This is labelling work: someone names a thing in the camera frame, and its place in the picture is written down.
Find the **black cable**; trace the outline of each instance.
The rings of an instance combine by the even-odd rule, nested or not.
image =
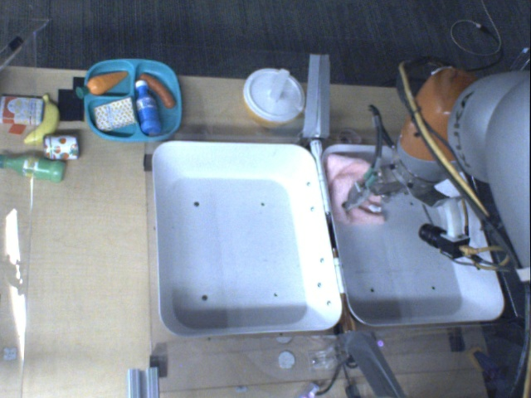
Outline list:
[[[488,63],[487,65],[477,66],[476,68],[465,68],[465,70],[467,70],[468,72],[477,72],[478,70],[488,70],[489,68],[492,68],[493,66],[498,65],[502,61],[503,58],[504,58],[504,49],[501,48],[499,49],[498,57],[494,61]]]
[[[391,138],[391,136],[389,135],[389,133],[387,132],[385,125],[383,124],[382,115],[380,114],[380,111],[373,104],[370,104],[368,108],[373,113],[373,116],[378,116],[380,118],[380,128],[382,129],[383,141],[386,143],[386,145],[389,148],[394,148],[395,143],[393,139]]]
[[[432,57],[432,56],[423,56],[423,57],[420,57],[418,59],[414,59],[412,61],[408,61],[407,62],[407,69],[408,70],[410,70],[412,67],[413,68],[418,68],[419,66],[420,67],[425,67],[425,68],[428,67],[428,66],[431,66],[434,69],[440,69],[440,68],[444,68],[445,66],[453,66],[453,65],[450,64],[450,63],[447,63],[446,61],[443,61],[441,59],[437,59],[436,57]],[[424,84],[426,82],[426,78],[428,76],[429,75],[425,75],[425,78],[422,81],[422,84]],[[404,84],[402,83],[401,76],[397,77],[396,87],[397,87],[398,97],[404,103],[406,108],[411,112],[411,109],[409,107],[409,103],[407,102],[406,91],[404,90]]]
[[[455,160],[455,164],[457,165],[457,167],[460,169],[461,172],[466,172],[466,170],[463,168],[463,166],[461,165],[461,162],[459,160],[459,158],[457,157],[457,154],[455,153],[454,149],[450,146],[450,144],[448,143],[448,140],[446,140],[444,137],[442,137],[439,133],[437,133],[437,131],[435,131],[435,129],[431,126],[430,123],[428,123],[426,121],[426,119],[422,116],[422,112],[421,112],[421,117],[422,119],[424,120],[424,124],[426,125],[426,128],[428,129],[428,131],[430,132],[430,134],[434,135],[435,137],[437,137],[442,144],[445,145],[445,148],[447,148],[450,153],[451,153],[451,156],[454,157],[454,160]]]
[[[357,368],[358,364],[351,356],[348,356],[347,361],[345,362],[345,366],[352,369]]]
[[[490,209],[490,224],[484,227],[485,235],[487,238],[487,241],[489,242],[489,245],[495,245],[495,242],[500,242],[500,239],[495,239],[490,236],[492,234],[491,232],[495,230],[495,234],[497,236],[500,236],[503,238],[503,241],[505,243],[510,243],[509,237],[507,236],[507,231],[504,228],[504,224],[501,221],[501,218],[499,217],[499,214],[495,210],[494,206],[494,198],[492,197],[492,191],[490,190],[490,187],[487,183],[480,182],[476,178],[465,174],[467,182],[472,187],[472,190],[474,190],[474,193],[476,196],[482,195],[484,198],[483,204]],[[494,260],[499,262],[501,258],[499,258],[498,254],[496,252],[492,253]]]
[[[372,104],[369,105],[369,110],[373,113],[374,128],[376,129],[376,149],[374,150],[374,158],[371,163],[371,169],[375,169],[379,160],[382,159],[383,148],[383,131],[382,131],[382,117]]]
[[[503,265],[487,261],[487,260],[481,258],[477,254],[468,255],[468,258],[470,258],[471,260],[474,261],[474,266],[477,269],[488,269],[488,267],[485,268],[485,266],[489,266],[489,267],[493,267],[495,269],[495,271],[498,271],[499,273],[501,273],[501,272],[504,272],[504,273],[509,272],[509,269],[504,268]]]
[[[514,377],[514,383],[513,387],[511,388],[511,392],[509,393],[509,398],[512,398],[514,396],[514,393],[516,392],[516,388],[518,387],[519,383],[522,381],[522,376],[525,373],[525,362],[529,354],[529,336],[531,335],[531,332],[529,330],[529,318],[531,317],[530,313],[530,307],[531,307],[531,295],[529,292],[529,283],[524,284],[524,292],[525,292],[525,329],[524,329],[524,344],[522,345],[522,353],[520,354],[520,359],[518,363],[518,367],[516,369],[516,375]]]
[[[315,392],[315,395],[316,396],[322,396],[326,393],[328,393],[331,389],[332,389],[332,386],[334,386],[334,383],[335,381],[338,379],[338,376],[339,376],[339,372],[341,371],[341,367],[343,366],[343,363],[340,362],[336,367],[335,367],[335,371],[334,371],[334,375],[332,376],[332,380],[330,380],[330,383],[328,386],[326,386],[323,390],[318,390],[317,392]]]
[[[432,59],[430,59],[428,57],[425,57],[425,58],[421,58],[419,60],[407,62],[405,64],[405,68],[407,68],[410,64],[413,65],[413,66],[418,66],[419,63],[422,63],[424,61],[426,61],[426,63],[436,63]],[[420,131],[419,126],[417,124],[417,121],[415,120],[415,112],[414,112],[413,108],[409,105],[409,102],[407,100],[406,91],[405,91],[405,88],[404,88],[404,84],[402,83],[401,76],[398,76],[397,92],[398,92],[398,95],[399,95],[400,99],[402,100],[402,102],[404,102],[407,110],[409,111],[409,113],[410,113],[410,115],[412,117],[412,122],[415,125],[415,128],[417,129],[417,131]],[[422,115],[422,112],[421,112],[420,108],[418,109],[418,113],[422,117],[422,119],[424,120],[424,117]],[[422,135],[421,135],[421,138],[424,141],[424,144],[426,145],[428,151],[430,152],[430,154],[432,155],[434,160],[439,164],[439,166],[444,170],[444,172],[446,172],[446,167],[444,166],[442,161],[437,157],[435,152],[433,152],[433,149],[430,148],[430,146],[426,142],[426,138],[424,138]],[[504,238],[504,235],[500,231],[499,227],[494,225],[494,222],[490,219],[490,217],[486,216],[483,213],[483,211],[477,206],[477,204],[474,202],[474,200],[470,198],[470,196],[465,192],[465,190],[462,188],[462,186],[450,174],[448,174],[447,177],[451,181],[451,183],[454,185],[454,187],[457,189],[457,191],[465,198],[466,202],[470,205],[470,207],[472,208],[474,213],[478,216],[478,218],[480,219],[480,221],[484,225],[485,230],[489,231],[490,234],[493,236],[494,242],[497,245],[500,245],[501,247],[503,247],[504,250],[507,252],[507,254],[511,256],[512,260],[515,261],[516,260],[516,256],[515,256],[513,247]]]
[[[490,188],[488,187],[486,183],[479,183],[478,180],[476,180],[474,177],[470,175],[466,175],[466,180],[470,184],[470,186],[472,187],[472,190],[474,190],[474,193],[477,196],[479,196],[480,193],[485,194],[487,192],[488,201],[493,202]],[[490,217],[486,219],[483,219],[480,217],[486,237],[489,240],[489,245],[492,245],[492,244],[501,245],[506,250],[510,249],[512,254],[509,254],[509,255],[514,256],[515,253],[510,244],[510,240],[509,240],[509,237],[507,236],[507,232],[504,229],[503,222],[501,221],[501,219],[499,218],[499,215],[496,214],[495,211],[491,210],[490,212],[491,212]]]
[[[347,373],[347,363],[345,362],[345,363],[342,365],[342,367],[343,367],[343,373],[344,373],[344,375],[345,375],[345,379],[347,379],[347,383],[348,383],[348,385],[350,386],[350,385],[352,385],[352,382],[350,381],[350,376],[349,376],[348,373]]]
[[[411,76],[411,77],[409,77],[409,80],[412,83],[414,83],[414,82],[424,83],[424,81],[426,81],[426,78]],[[380,85],[378,87],[396,87],[396,86],[397,86],[397,77],[393,76],[389,80],[385,80],[382,83],[380,83]]]

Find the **wooden table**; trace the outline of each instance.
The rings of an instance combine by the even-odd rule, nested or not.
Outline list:
[[[9,67],[0,73],[0,90],[17,95],[47,92],[56,101],[59,89],[70,89],[72,77],[84,74]],[[247,117],[241,97],[243,80],[180,76],[179,81],[183,125],[176,138],[296,140],[294,134],[302,121],[271,132]],[[330,101],[334,134],[354,129],[363,139],[372,140],[369,104],[381,110],[391,134],[396,134],[403,122],[405,111],[393,89],[332,85]],[[80,159],[67,163],[63,182],[35,182],[32,206],[29,181],[0,171],[0,216],[13,207],[19,209],[22,259],[31,261],[24,397],[125,396],[127,370],[147,368],[156,346],[176,347],[185,354],[181,354],[182,362],[189,363],[177,378],[162,380],[167,391],[162,396],[167,397],[234,396],[238,391],[241,396],[295,396],[307,383],[300,381],[302,377],[329,378],[330,371],[308,372],[309,362],[303,361],[308,360],[306,350],[313,349],[312,343],[314,348],[322,347],[326,337],[296,337],[285,344],[276,337],[182,340],[160,332],[153,304],[156,284],[150,281],[156,264],[152,192],[149,173],[144,172],[144,155],[153,145],[104,140],[82,122],[61,122],[60,130],[78,135]],[[0,138],[2,151],[26,150],[21,138],[7,134],[1,124]],[[158,332],[158,340],[152,343],[153,332]],[[473,332],[467,334],[475,337]],[[411,336],[397,335],[397,344]],[[467,365],[465,357],[457,361],[451,356],[441,366],[440,362],[428,362],[431,350],[417,348],[419,343],[428,347],[427,343],[436,341],[446,343],[444,331],[439,337],[432,334],[422,339],[417,334],[413,338],[412,349],[420,359],[409,362],[416,368],[402,370],[399,380],[410,386],[409,391],[421,394],[430,390],[429,385],[438,384],[445,396],[452,396],[447,381],[461,376],[468,391],[484,396],[480,375]],[[441,347],[435,350],[440,358]],[[300,350],[294,352],[303,368],[279,371],[276,358],[285,348]],[[389,355],[400,366],[405,352],[402,349]],[[16,376],[16,370],[9,370],[7,362],[0,363],[0,380]],[[419,383],[415,370],[436,376]],[[355,376],[363,382],[359,371]],[[185,386],[178,384],[183,379],[188,382]],[[344,396],[343,388],[338,385],[329,396]],[[19,396],[16,382],[6,394],[10,391]]]

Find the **yellow lid container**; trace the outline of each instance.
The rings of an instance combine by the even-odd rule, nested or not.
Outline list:
[[[304,109],[304,91],[287,70],[256,70],[246,80],[243,98],[249,115],[274,128],[293,121]]]

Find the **black cord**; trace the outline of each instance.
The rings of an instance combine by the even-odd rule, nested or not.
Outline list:
[[[425,58],[421,58],[419,60],[407,62],[405,64],[405,68],[408,69],[407,67],[410,64],[412,66],[418,66],[419,63],[437,63],[437,61],[425,57]],[[415,125],[415,128],[417,129],[417,131],[420,131],[419,126],[417,124],[417,121],[415,120],[415,112],[414,112],[413,108],[409,105],[409,102],[407,101],[406,91],[405,91],[405,88],[404,88],[404,84],[402,83],[402,78],[400,76],[398,76],[398,80],[397,80],[397,92],[398,92],[398,95],[400,96],[400,99],[402,100],[402,102],[404,102],[407,110],[409,111],[409,113],[410,113],[410,115],[412,117],[412,122]],[[419,115],[424,120],[424,117],[422,115],[422,112],[421,112],[420,108],[418,109],[418,112],[419,112]],[[435,152],[433,152],[433,150],[430,148],[430,146],[426,142],[426,139],[422,135],[421,135],[421,138],[424,141],[424,144],[426,145],[426,147],[429,150],[429,152],[432,155],[432,157],[439,164],[439,166],[444,170],[444,172],[446,172],[446,167],[444,166],[442,161],[437,157]],[[516,260],[516,256],[514,254],[513,247],[504,238],[504,235],[500,231],[499,227],[494,225],[494,222],[490,219],[490,217],[486,216],[483,213],[483,211],[477,206],[477,204],[474,202],[474,200],[471,199],[469,197],[469,195],[465,192],[463,187],[449,173],[448,173],[447,177],[451,181],[451,183],[454,185],[454,187],[458,190],[458,192],[464,197],[464,199],[470,205],[470,207],[472,208],[474,213],[478,216],[478,218],[480,219],[480,221],[484,225],[485,230],[490,232],[490,234],[493,236],[494,242],[497,245],[500,245],[501,247],[503,247],[504,250],[511,256],[512,260]]]
[[[374,106],[374,104],[370,104],[368,106],[368,108],[373,113],[373,116],[378,116],[380,118],[380,128],[382,129],[383,141],[385,142],[385,144],[389,148],[394,148],[395,147],[395,143],[392,140],[392,138],[389,135],[389,133],[387,132],[387,130],[385,128],[385,125],[383,124],[382,115],[380,114],[380,111],[378,110],[378,108],[376,106]]]
[[[340,362],[336,367],[335,367],[335,371],[334,371],[334,374],[332,375],[332,379],[330,380],[330,383],[328,386],[326,386],[323,390],[319,390],[315,393],[316,396],[322,396],[326,393],[328,393],[332,387],[334,386],[334,383],[337,381],[338,379],[338,376],[339,376],[339,372],[341,371],[341,368],[343,368],[344,370],[344,373],[345,373],[345,377],[347,378],[347,382],[349,385],[352,385],[352,382],[350,381],[350,378],[348,377],[348,374],[347,374],[347,368],[350,368],[350,369],[353,369],[353,368],[356,368],[358,367],[358,364],[357,362],[351,357],[351,356],[348,356],[348,358],[342,362]]]
[[[410,82],[412,83],[419,83],[422,84],[424,81],[426,81],[426,78],[422,77],[409,77]],[[379,87],[396,87],[397,86],[397,77],[393,76],[389,80],[385,80],[382,83],[380,83]]]
[[[431,218],[430,213],[428,212],[428,210],[427,210],[427,208],[426,208],[426,204],[425,204],[425,203],[422,203],[422,210],[424,210],[424,214],[426,215],[426,218],[428,219],[428,221],[430,222],[430,224],[435,225],[435,223],[433,222],[433,220],[432,220],[432,218]]]
[[[457,167],[461,170],[461,172],[466,172],[466,170],[461,165],[461,162],[460,162],[459,158],[457,157],[457,154],[455,153],[454,149],[452,149],[450,144],[448,143],[448,140],[446,140],[439,133],[437,133],[437,131],[435,131],[435,129],[430,125],[430,123],[428,123],[426,121],[426,119],[423,116],[422,116],[422,119],[424,120],[424,124],[426,125],[426,128],[428,129],[430,134],[432,134],[435,137],[437,137],[441,141],[441,143],[444,144],[445,147],[450,151],[451,156],[454,157],[455,163],[457,164]]]
[[[379,160],[382,159],[383,148],[383,131],[382,131],[382,117],[376,106],[369,105],[369,110],[373,113],[374,128],[376,129],[376,149],[374,150],[374,158],[371,163],[371,168],[374,169]]]
[[[524,292],[525,292],[525,329],[524,329],[524,344],[522,345],[522,353],[520,354],[520,359],[518,363],[518,367],[516,369],[516,376],[514,377],[514,383],[513,387],[511,388],[511,392],[509,393],[509,398],[512,398],[514,396],[514,393],[516,392],[516,388],[518,387],[519,383],[522,381],[522,376],[525,373],[525,362],[529,354],[529,336],[531,335],[531,332],[529,331],[529,318],[531,317],[530,307],[531,307],[531,296],[529,292],[529,283],[524,284]]]
[[[329,385],[326,386],[323,390],[318,390],[317,392],[315,392],[315,395],[316,396],[322,396],[326,393],[328,393],[331,389],[332,389],[332,386],[334,386],[334,383],[335,381],[338,379],[338,376],[339,376],[339,372],[341,371],[341,367],[343,366],[343,363],[340,362],[336,367],[335,367],[335,371],[334,371],[334,375],[332,376],[332,380],[330,381]]]
[[[498,57],[494,61],[490,62],[487,65],[477,66],[476,68],[465,68],[465,70],[469,72],[477,72],[478,70],[488,70],[489,68],[492,68],[493,66],[498,65],[502,61],[503,58],[504,58],[504,49],[501,48],[499,49]]]

